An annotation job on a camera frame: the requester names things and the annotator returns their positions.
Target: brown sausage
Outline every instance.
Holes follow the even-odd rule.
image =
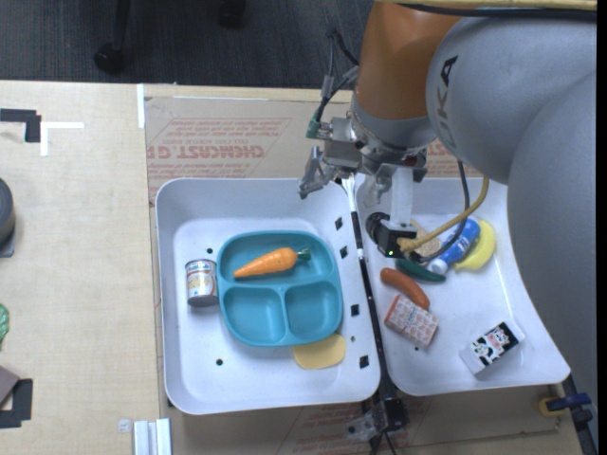
[[[421,289],[411,277],[408,277],[404,273],[395,270],[393,268],[383,268],[379,273],[379,277],[381,280],[393,286],[394,288],[398,288],[401,292],[407,295],[409,299],[419,305],[424,310],[428,310],[430,308],[430,300],[424,290]]]

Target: banana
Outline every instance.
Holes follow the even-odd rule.
[[[453,264],[453,269],[471,269],[476,270],[481,268],[488,262],[495,251],[495,231],[490,223],[483,221],[478,222],[481,228],[481,233],[478,236],[476,244],[470,252],[461,261]]]

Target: blue bottle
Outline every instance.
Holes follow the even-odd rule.
[[[430,263],[428,264],[428,269],[434,273],[438,273],[439,275],[444,275],[447,272],[449,266],[451,266],[455,262],[460,261],[468,254],[468,251],[470,250],[474,242],[478,239],[480,234],[481,227],[474,219],[469,217],[466,220],[466,223],[464,224],[464,229],[462,230],[462,233],[460,234],[459,238],[457,238],[457,241],[451,246],[449,246],[449,249],[447,249],[438,258],[434,258],[432,261],[430,261]],[[445,243],[443,244],[448,243],[452,237],[453,233],[449,236],[449,238],[447,238],[447,241],[445,241]]]

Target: blue clamp handle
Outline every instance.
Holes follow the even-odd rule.
[[[553,399],[552,401],[546,402],[546,408],[548,411],[559,411],[567,408],[575,408],[577,406],[589,405],[592,403],[590,396],[585,392],[577,392],[576,394],[569,394],[563,398]]]

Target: blue tray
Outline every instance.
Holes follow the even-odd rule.
[[[235,279],[233,271],[277,249],[307,247],[310,261],[298,260],[287,271]],[[219,304],[230,332],[254,346],[316,342],[336,332],[343,310],[335,258],[317,236],[304,231],[273,230],[240,234],[217,255]]]

